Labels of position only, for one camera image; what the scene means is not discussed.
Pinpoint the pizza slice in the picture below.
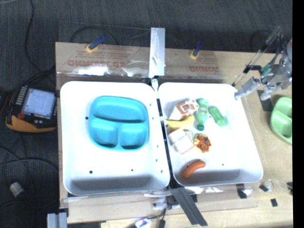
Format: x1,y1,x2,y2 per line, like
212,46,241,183
192,133,212,153

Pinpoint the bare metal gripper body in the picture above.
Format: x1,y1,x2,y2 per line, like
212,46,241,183
260,55,293,90

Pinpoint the brown cardboard board red print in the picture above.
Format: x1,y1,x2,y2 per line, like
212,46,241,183
55,41,293,224

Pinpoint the green bumpy toy vegetable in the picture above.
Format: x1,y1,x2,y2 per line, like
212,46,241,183
208,105,228,128

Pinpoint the small silver can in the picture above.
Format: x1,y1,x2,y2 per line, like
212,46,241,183
9,181,25,198

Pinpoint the blue divided plate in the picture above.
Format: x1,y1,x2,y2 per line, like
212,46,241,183
88,95,150,151

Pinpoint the white plastic tray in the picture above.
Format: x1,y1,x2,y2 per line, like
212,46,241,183
59,80,171,196
157,82,264,187

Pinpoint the orange sausage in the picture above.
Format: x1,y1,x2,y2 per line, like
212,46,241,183
182,160,206,179

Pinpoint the green divided plate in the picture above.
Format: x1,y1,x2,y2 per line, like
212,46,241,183
269,96,293,145

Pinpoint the orange and white carton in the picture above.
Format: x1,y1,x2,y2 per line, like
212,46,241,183
168,98,200,121

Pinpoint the white and pink carton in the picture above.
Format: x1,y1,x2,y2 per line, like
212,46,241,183
167,127,194,155

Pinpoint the yellow banana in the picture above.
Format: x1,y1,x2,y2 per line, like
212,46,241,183
164,114,196,129

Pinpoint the green plastic bottle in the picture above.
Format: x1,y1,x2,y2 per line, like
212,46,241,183
194,98,210,131

